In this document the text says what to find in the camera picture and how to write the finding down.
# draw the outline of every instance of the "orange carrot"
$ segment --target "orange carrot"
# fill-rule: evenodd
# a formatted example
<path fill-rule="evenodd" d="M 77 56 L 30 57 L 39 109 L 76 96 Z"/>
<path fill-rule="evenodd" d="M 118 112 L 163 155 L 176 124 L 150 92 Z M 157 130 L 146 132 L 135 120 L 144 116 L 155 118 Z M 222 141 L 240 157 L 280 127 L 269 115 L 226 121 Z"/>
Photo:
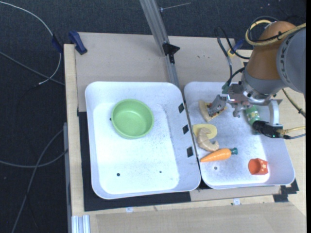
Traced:
<path fill-rule="evenodd" d="M 229 159 L 232 154 L 238 154 L 237 148 L 233 149 L 219 149 L 207 156 L 203 157 L 200 162 L 221 161 Z"/>

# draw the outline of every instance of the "table surface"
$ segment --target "table surface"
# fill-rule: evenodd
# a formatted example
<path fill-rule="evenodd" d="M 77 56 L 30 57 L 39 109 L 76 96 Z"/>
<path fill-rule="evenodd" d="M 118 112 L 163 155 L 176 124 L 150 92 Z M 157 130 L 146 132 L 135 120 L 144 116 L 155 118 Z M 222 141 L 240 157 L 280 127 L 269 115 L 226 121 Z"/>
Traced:
<path fill-rule="evenodd" d="M 133 213 L 126 213 L 125 208 L 85 212 L 77 110 L 86 111 L 84 98 L 86 86 L 93 81 L 168 82 L 168 75 L 165 58 L 158 53 L 152 35 L 80 33 L 80 37 L 88 49 L 86 54 L 79 55 L 73 44 L 64 45 L 71 210 L 73 216 L 90 215 L 92 233 L 102 232 L 102 225 L 106 225 L 105 232 L 113 232 L 115 227 L 119 227 L 118 232 L 125 232 L 126 227 L 135 228 L 130 232 L 144 232 L 145 227 L 149 227 L 149 230 L 152 229 L 154 232 L 158 232 L 159 229 L 162 232 L 182 232 L 180 228 L 172 226 L 177 223 L 183 225 L 184 230 L 189 232 L 188 224 L 194 221 L 196 222 L 195 227 L 200 231 L 200 229 L 208 229 L 207 223 L 216 220 L 213 214 L 216 208 L 218 215 L 221 213 L 225 215 L 232 210 L 233 214 L 229 222 L 238 221 L 236 213 L 248 216 L 252 211 L 257 217 L 260 216 L 260 220 L 257 220 L 256 223 L 250 219 L 246 227 L 260 228 L 261 225 L 268 232 L 274 232 L 269 227 L 271 224 L 277 225 L 279 221 L 278 227 L 283 227 L 283 232 L 287 232 L 291 225 L 302 227 L 300 232 L 305 230 L 305 137 L 286 141 L 299 187 L 297 194 L 289 195 L 289 203 L 274 202 L 272 194 L 280 193 L 279 186 L 263 186 L 194 190 L 190 192 L 191 202 L 135 207 Z M 181 90 L 192 81 L 222 82 L 227 79 L 229 75 L 228 63 L 215 38 L 170 36 L 169 39 L 171 44 L 181 48 L 175 54 Z M 226 41 L 222 39 L 222 42 L 227 48 Z M 249 50 L 241 50 L 240 53 L 250 55 Z M 238 57 L 232 58 L 232 64 L 233 71 L 242 67 L 241 59 Z M 299 106 L 305 108 L 305 100 L 302 94 L 289 88 L 286 91 Z M 305 119 L 297 113 L 282 92 L 278 93 L 277 99 L 283 100 L 279 109 L 280 123 L 284 125 L 285 129 L 305 125 Z M 242 205 L 232 206 L 235 198 L 239 198 Z M 271 211 L 271 214 L 265 213 L 265 210 Z M 292 220 L 282 224 L 280 212 L 284 216 L 290 216 Z M 271 220 L 272 215 L 277 213 L 279 220 L 277 218 Z M 145 219 L 146 215 L 150 218 L 150 222 L 145 220 L 142 224 L 141 217 Z M 120 224 L 118 218 L 122 218 L 123 223 Z M 237 225 L 238 223 L 233 224 L 232 232 L 238 232 L 239 227 Z M 213 230 L 216 228 L 225 229 L 228 226 L 226 223 L 220 224 L 217 227 L 214 226 Z"/>

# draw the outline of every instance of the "blue clamp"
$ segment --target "blue clamp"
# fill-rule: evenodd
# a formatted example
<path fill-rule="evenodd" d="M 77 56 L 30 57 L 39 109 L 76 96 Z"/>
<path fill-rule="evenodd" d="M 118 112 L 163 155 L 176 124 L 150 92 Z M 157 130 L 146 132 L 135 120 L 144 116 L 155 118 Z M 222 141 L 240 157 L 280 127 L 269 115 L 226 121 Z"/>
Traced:
<path fill-rule="evenodd" d="M 76 44 L 75 49 L 79 52 L 79 54 L 82 55 L 87 52 L 87 49 L 84 47 L 78 32 L 70 31 L 68 36 L 70 41 Z"/>

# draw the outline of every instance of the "white tray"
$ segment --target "white tray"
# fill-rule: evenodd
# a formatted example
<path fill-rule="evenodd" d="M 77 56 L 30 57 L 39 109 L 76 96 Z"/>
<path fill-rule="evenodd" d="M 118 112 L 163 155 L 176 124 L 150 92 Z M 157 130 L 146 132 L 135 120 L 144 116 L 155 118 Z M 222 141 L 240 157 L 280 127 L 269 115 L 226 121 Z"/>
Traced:
<path fill-rule="evenodd" d="M 191 191 L 201 177 L 180 90 L 171 83 L 93 82 L 85 91 L 94 192 L 104 199 Z M 155 122 L 139 139 L 119 136 L 110 121 L 113 106 L 137 99 Z"/>
<path fill-rule="evenodd" d="M 199 100 L 213 102 L 221 94 L 224 83 L 191 82 L 185 86 L 184 95 L 191 125 L 207 123 L 199 109 Z M 295 173 L 284 139 L 272 139 L 262 134 L 254 134 L 244 115 L 233 117 L 234 109 L 227 104 L 219 116 L 209 124 L 216 126 L 218 134 L 211 141 L 217 140 L 220 148 L 238 149 L 238 155 L 232 155 L 224 161 L 200 163 L 203 181 L 211 188 L 234 188 L 262 185 L 286 185 L 293 182 Z M 258 106 L 261 119 L 269 121 L 268 106 Z M 198 158 L 209 152 L 200 148 L 195 140 Z M 251 175 L 248 170 L 250 159 L 260 158 L 268 161 L 269 173 Z"/>

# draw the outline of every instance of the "green bowl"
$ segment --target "green bowl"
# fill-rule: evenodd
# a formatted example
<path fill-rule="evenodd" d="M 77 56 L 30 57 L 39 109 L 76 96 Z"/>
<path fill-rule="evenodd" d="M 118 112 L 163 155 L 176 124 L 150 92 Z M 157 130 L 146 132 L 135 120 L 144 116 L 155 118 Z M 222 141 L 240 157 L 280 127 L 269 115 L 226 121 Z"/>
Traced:
<path fill-rule="evenodd" d="M 125 99 L 113 107 L 111 121 L 119 135 L 126 139 L 136 139 L 150 132 L 154 125 L 154 116 L 145 103 Z"/>

